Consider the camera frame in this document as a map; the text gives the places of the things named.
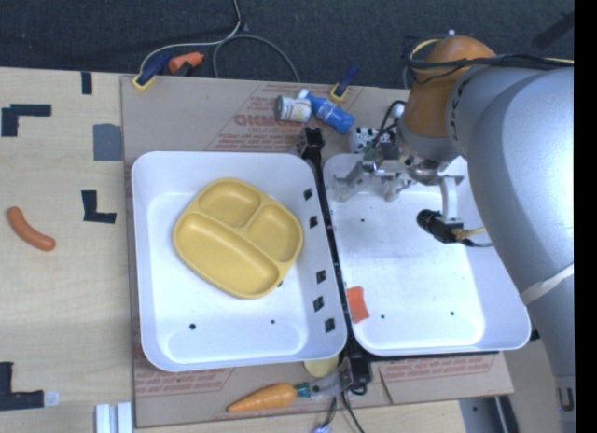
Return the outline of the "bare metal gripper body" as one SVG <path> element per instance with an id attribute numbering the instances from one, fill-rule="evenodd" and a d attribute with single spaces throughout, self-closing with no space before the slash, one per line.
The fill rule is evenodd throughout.
<path id="1" fill-rule="evenodd" d="M 448 167 L 446 161 L 431 161 L 419 157 L 398 143 L 380 142 L 373 148 L 371 156 L 371 174 L 388 180 L 408 179 L 415 183 L 434 185 Z"/>

